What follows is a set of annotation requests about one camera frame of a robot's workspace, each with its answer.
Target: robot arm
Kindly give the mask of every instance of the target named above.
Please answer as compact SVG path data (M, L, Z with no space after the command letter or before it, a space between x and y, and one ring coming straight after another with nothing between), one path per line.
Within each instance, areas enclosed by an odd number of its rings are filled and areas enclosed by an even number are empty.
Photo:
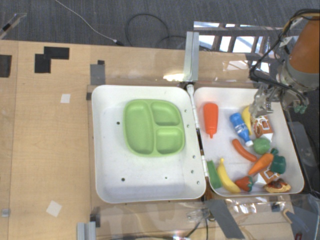
M319 16L319 10L297 11L284 26L275 44L250 69L250 79L262 83L250 105L249 111L253 117L272 113L271 102L281 102L284 108L293 105L295 112L301 114L305 112L309 100L304 93L319 87ZM307 19L308 23L302 30L291 54L278 68L276 81L258 76L257 66L283 40L294 22L301 17Z

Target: sausage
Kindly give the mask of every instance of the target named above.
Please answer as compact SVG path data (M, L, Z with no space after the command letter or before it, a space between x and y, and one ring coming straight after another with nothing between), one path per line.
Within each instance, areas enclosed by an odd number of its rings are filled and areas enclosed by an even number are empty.
M232 141L232 144L235 148L236 151L238 151L238 153L243 156L245 159L248 159L251 162L255 162L257 161L257 157L254 154L251 154L250 152L248 152L240 143L240 141L238 139L234 139Z

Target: green ball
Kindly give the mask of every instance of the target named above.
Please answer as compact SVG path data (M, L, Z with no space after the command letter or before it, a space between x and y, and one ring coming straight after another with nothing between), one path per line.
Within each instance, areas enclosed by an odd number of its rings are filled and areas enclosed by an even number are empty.
M253 149L257 154L263 155L270 149L270 141L266 138L256 138L253 141Z

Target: white tray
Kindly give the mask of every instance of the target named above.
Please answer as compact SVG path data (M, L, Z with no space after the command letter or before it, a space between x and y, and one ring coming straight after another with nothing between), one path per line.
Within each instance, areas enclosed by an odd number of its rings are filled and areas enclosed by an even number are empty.
M142 157L127 148L123 111L127 102L158 99L179 109L185 146L178 154ZM177 87L102 85L92 93L95 181L108 203L196 199L206 189L190 98Z
M256 89L202 87L197 89L194 94L205 159L213 160L217 167L220 158L224 158L226 171L232 181L246 176L253 163L243 158L234 149L232 140L239 139L239 137L232 127L229 116L236 112L241 113L246 106L253 102L256 92ZM218 105L219 113L217 133L213 139L210 139L210 136L206 134L203 117L203 107L209 102ZM283 194L296 194L302 191L304 178L281 105L272 103L272 108L274 113L268 115L274 131L271 147L277 148L279 155L285 157L286 171L281 177L291 185L291 190ZM214 189L214 191L223 197L274 195L256 186L253 186L249 193L242 191L239 194L234 194L223 187Z

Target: gray carpet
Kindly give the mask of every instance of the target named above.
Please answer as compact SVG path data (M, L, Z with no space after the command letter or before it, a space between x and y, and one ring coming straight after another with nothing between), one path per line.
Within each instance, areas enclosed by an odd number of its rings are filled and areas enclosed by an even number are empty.
M158 16L171 35L185 36L194 21L222 22L282 27L299 9L320 8L320 0L59 0L83 16L97 31L129 45L125 26L135 14ZM0 26L14 13L27 17L6 39L37 42L114 45L94 33L84 22L53 0L0 0ZM165 26L149 16L136 17L128 35L135 47L183 49L184 39L177 37L158 43L168 33ZM319 163L319 90L310 95L306 115L293 114L304 124Z

